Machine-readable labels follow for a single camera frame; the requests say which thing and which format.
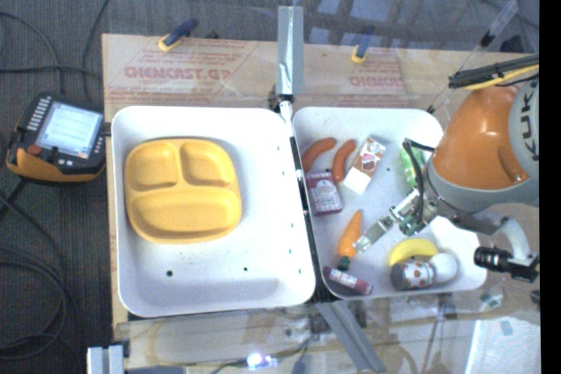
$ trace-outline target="white ball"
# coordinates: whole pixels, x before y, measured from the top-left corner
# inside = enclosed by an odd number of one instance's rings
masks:
[[[446,252],[439,252],[429,260],[435,271],[435,283],[442,284],[453,279],[458,273],[458,261]]]

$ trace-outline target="purple package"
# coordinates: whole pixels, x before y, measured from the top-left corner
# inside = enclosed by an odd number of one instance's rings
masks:
[[[343,204],[331,172],[307,173],[306,186],[312,214],[337,214],[343,210]]]

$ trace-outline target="white plastic tray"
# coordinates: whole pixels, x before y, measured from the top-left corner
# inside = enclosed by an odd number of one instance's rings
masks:
[[[342,212],[312,216],[319,262],[331,267],[337,266],[338,240],[356,210],[362,209],[364,231],[387,215],[389,208],[407,195],[409,188],[399,158],[403,139],[410,138],[421,144],[436,146],[443,134],[438,121],[419,109],[303,108],[295,113],[294,129],[301,154],[320,138],[333,137],[337,140],[335,148],[315,161],[312,171],[330,169],[335,152],[347,139],[355,139],[360,145],[367,137],[373,137],[386,146],[380,165],[363,194],[355,194],[339,185]],[[444,218],[437,218],[418,237],[427,238],[439,250],[456,256],[459,272],[455,279],[422,290],[396,291],[389,278],[387,258],[391,249],[406,238],[397,226],[365,253],[357,255],[351,261],[348,272],[372,283],[370,296],[377,298],[472,290],[485,282],[486,270],[473,263],[473,253],[479,246],[476,234],[456,228]],[[347,288],[331,282],[326,284],[340,298],[354,297]]]
[[[118,291],[141,317],[288,307],[316,279],[288,130],[266,109],[132,106],[112,123]],[[242,219],[227,236],[192,244],[151,243],[127,220],[123,168],[136,145],[155,138],[208,138],[230,154]]]

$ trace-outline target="gray floor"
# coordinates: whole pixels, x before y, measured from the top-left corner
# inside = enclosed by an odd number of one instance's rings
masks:
[[[276,8],[290,4],[305,8],[307,42],[349,44],[366,25],[374,25],[374,46],[460,50],[473,49],[505,6],[514,5],[515,16],[489,48],[539,53],[540,0],[109,0],[103,9],[105,2],[0,0],[0,67],[57,64],[85,66],[100,74],[102,32],[160,36],[191,17],[200,21],[193,33],[196,37],[215,32],[225,39],[275,40]],[[44,33],[52,52],[22,20]],[[99,78],[65,70],[62,81],[61,85],[53,70],[1,74],[0,133],[4,140],[23,107],[41,90],[64,88],[67,95],[102,102]],[[6,197],[18,179],[4,166],[1,170],[0,194]],[[65,285],[79,301],[82,347],[108,344],[110,267],[104,175],[79,187],[27,184],[11,203],[34,224],[3,208],[2,246],[26,248],[46,262],[56,263],[45,236],[35,225],[46,229],[63,253]],[[38,300],[52,287],[33,272],[22,274],[12,265],[2,266],[0,283],[0,371],[72,372],[74,358],[68,346],[77,343],[79,328],[71,312],[62,322],[61,338],[40,355],[23,361],[5,359],[14,354],[8,351],[6,356],[4,345],[21,335],[45,330],[46,317],[56,313],[58,303],[55,292],[45,295],[54,299]],[[55,330],[56,326],[50,327],[47,333]],[[34,343],[44,346],[45,341],[39,340]]]

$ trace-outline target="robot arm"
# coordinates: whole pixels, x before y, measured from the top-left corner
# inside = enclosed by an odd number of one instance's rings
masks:
[[[417,167],[416,188],[355,243],[357,251],[364,252],[394,224],[412,236],[443,216],[462,229],[489,236],[504,233],[512,253],[479,247],[475,264],[533,282],[538,254],[530,250],[514,218],[490,208],[514,202],[538,206],[538,121],[537,78],[521,87],[474,89],[455,112],[424,171]]]

